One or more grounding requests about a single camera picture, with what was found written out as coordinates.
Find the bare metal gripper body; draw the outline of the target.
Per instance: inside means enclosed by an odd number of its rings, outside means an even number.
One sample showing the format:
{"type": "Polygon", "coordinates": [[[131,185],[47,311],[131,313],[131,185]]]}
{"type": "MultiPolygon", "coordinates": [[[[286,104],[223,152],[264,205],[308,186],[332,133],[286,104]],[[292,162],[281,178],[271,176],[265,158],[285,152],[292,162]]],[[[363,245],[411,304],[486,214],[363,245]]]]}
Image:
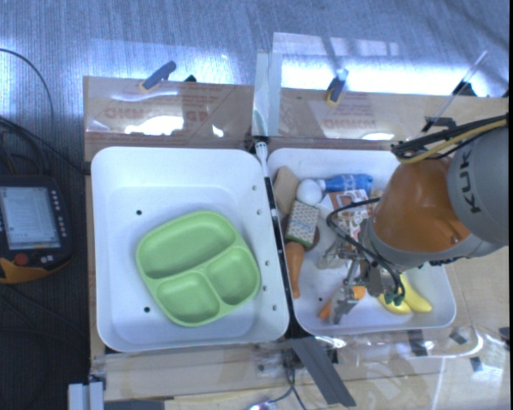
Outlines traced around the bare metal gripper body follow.
{"type": "Polygon", "coordinates": [[[335,240],[324,253],[326,269],[341,269],[343,280],[348,278],[353,284],[363,287],[374,297],[396,294],[396,276],[383,261],[364,252],[361,247],[348,244],[345,240],[335,240]]]}

